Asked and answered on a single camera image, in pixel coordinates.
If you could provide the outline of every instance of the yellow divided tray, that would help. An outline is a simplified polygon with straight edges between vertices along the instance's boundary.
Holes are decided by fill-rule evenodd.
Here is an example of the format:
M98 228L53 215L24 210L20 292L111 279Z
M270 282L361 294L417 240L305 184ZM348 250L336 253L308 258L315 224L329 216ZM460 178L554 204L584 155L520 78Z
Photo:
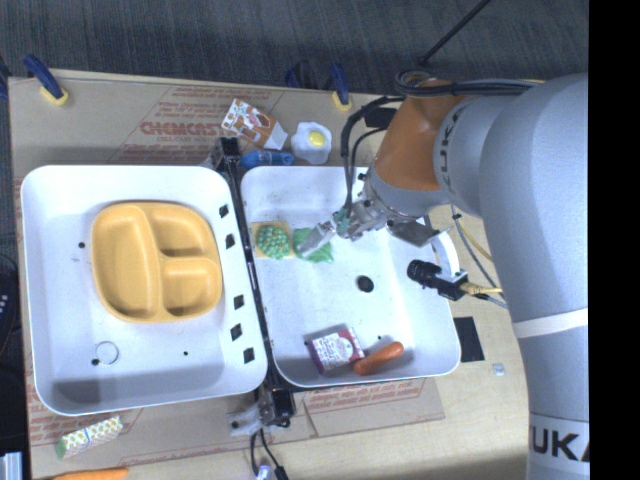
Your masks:
M98 295L130 322L203 315L222 296L222 268L211 227L175 203L126 202L95 218L91 256Z

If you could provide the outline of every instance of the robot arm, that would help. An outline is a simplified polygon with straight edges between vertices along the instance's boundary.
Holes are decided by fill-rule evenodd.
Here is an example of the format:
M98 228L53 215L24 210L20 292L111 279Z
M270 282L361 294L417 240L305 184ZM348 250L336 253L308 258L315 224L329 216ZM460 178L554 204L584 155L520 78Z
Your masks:
M586 74L519 96L408 97L342 232L404 225L422 245L434 206L483 219L527 377L529 480L590 477L587 107Z

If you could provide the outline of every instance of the gray carpet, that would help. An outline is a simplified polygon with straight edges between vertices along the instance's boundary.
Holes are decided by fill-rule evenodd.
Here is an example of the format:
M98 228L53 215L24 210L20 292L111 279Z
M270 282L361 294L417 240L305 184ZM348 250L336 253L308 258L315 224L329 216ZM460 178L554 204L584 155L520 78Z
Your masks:
M338 61L352 91L392 93L395 73L479 1L0 0L0 55L16 76L33 53L56 68L276 86L302 59L321 82ZM548 79L588 70L588 45L589 0L494 0L429 69L459 81ZM15 258L6 104L0 169L0 252ZM20 333L2 364L20 368Z

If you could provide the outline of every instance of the white sink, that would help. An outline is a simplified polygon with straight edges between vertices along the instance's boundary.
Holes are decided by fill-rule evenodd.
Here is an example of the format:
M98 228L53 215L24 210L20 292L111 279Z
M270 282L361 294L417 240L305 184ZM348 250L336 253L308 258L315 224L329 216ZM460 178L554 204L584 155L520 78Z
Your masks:
M249 225L313 227L344 204L345 176L341 167L257 167L244 176L241 192ZM460 343L447 300L406 274L414 259L436 262L430 246L415 247L386 230L356 242L335 237L331 246L333 263L256 259L274 360L285 379L315 388L444 375L457 367ZM360 276L373 282L372 291L358 288ZM349 367L320 374L305 342L342 327L352 327L368 353L392 341L405 352L374 375Z
M100 301L91 226L121 201L198 211L218 244L223 294L184 321L131 323ZM203 167L46 166L22 184L35 386L64 415L246 393L267 359L229 187Z

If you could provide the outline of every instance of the cardboard surface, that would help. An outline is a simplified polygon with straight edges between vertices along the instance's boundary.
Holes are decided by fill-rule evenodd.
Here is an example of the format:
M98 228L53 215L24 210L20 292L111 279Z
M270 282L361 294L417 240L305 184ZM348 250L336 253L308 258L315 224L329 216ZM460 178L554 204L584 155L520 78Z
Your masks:
M195 83L54 70L69 92L63 107L54 107L39 92L35 79L10 83L16 217L21 241L19 188L33 169L48 164L198 165L207 160L234 98L272 115L288 133L300 121L317 121L339 132L346 115L328 92ZM373 96L352 95L356 106ZM241 144L252 150L250 142ZM360 163L369 163L375 140L360 148ZM289 140L284 150L289 149ZM339 164L337 144L329 163ZM297 160L296 164L304 165ZM20 263L24 252L19 248ZM29 325L24 268L21 270L22 316ZM70 470L150 464L176 458L246 449L249 436L231 437L228 413L246 409L252 395L145 407L119 412L123 430L117 439L64 463L55 443L64 434L104 420L111 414L68 418L49 411L35 390L29 335L25 335L29 434L34 478ZM349 434L444 418L433 379L415 379L297 393L297 414L289 429L277 429L274 443Z

